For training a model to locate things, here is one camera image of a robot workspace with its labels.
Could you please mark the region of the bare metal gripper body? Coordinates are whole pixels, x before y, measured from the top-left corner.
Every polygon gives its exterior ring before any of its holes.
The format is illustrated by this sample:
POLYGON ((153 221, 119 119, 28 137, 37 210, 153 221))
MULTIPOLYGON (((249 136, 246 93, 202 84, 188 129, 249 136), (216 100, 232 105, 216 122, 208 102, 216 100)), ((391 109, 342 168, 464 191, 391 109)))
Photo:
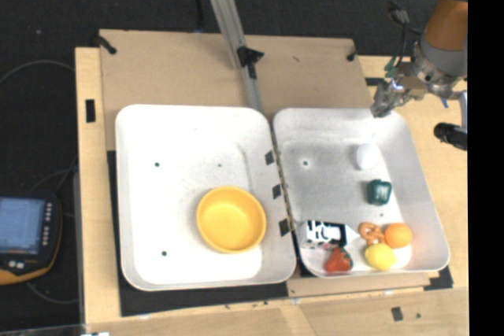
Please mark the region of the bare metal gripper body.
POLYGON ((413 62, 401 63, 391 78, 392 86, 415 100, 426 94, 450 99, 457 77, 446 74, 427 59, 416 58, 413 62))

